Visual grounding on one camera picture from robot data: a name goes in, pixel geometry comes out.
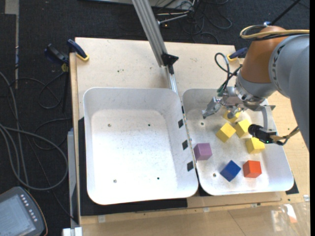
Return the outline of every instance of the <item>black floor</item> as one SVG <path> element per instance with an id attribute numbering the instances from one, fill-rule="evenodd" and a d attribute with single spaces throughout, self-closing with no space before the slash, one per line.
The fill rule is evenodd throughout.
<path id="1" fill-rule="evenodd" d="M 240 31 L 247 26 L 272 22 L 294 1 L 202 0 L 195 4 L 194 15 L 169 22 L 167 28 L 161 28 L 161 33 L 165 41 L 171 42 L 234 45 L 236 49 L 249 47 L 250 42 L 239 37 Z M 170 11 L 155 7 L 154 12 Z M 162 21 L 168 17 L 157 18 Z M 4 14 L 4 0 L 0 0 L 0 72 L 10 83 L 16 69 L 15 22 L 15 15 Z M 275 25 L 288 30 L 309 30 L 310 0 L 301 0 Z M 46 59 L 44 49 L 52 43 L 59 51 L 67 53 L 66 41 L 74 37 L 146 39 L 132 5 L 82 0 L 20 0 L 19 80 L 17 89 L 15 84 L 11 87 L 16 97 L 20 129 L 49 139 L 59 145 L 65 155 L 65 138 L 72 127 L 71 98 L 68 90 L 62 112 L 58 102 L 63 95 L 65 76 L 59 65 Z M 16 128 L 14 105 L 12 96 L 7 97 L 8 92 L 6 81 L 0 77 L 0 124 Z M 18 144 L 17 134 L 10 133 Z M 29 185 L 48 188 L 57 184 L 65 171 L 59 152 L 33 137 L 21 135 L 21 143 Z M 20 185 L 11 169 L 5 144 L 0 135 L 0 193 Z M 23 167 L 20 176 L 26 181 Z M 45 215 L 48 235 L 59 236 L 63 228 L 70 227 L 70 218 L 65 212 L 69 211 L 67 178 L 53 190 L 29 190 Z"/>

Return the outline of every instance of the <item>red cube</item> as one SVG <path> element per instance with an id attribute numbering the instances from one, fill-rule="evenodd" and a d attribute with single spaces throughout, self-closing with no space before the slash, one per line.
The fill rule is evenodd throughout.
<path id="1" fill-rule="evenodd" d="M 243 164 L 244 177 L 256 178 L 261 174 L 261 165 L 259 161 L 248 160 Z"/>

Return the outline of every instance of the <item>electronic device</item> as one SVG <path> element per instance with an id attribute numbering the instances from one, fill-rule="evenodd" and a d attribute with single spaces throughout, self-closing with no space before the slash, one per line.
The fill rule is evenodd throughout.
<path id="1" fill-rule="evenodd" d="M 45 218 L 34 198 L 22 187 L 0 195 L 0 236 L 40 236 Z"/>

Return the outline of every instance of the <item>gray screen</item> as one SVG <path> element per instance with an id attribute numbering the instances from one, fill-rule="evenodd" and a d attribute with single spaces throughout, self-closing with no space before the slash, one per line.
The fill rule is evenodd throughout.
<path id="1" fill-rule="evenodd" d="M 24 236 L 35 230 L 18 195 L 0 203 L 0 235 Z"/>

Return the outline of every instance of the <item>blue cube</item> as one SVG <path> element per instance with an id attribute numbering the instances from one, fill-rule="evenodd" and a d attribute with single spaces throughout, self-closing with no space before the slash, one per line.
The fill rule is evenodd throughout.
<path id="1" fill-rule="evenodd" d="M 241 167 L 239 167 L 236 163 L 231 160 L 225 168 L 220 172 L 220 174 L 225 177 L 226 180 L 231 182 L 236 175 L 240 172 Z"/>

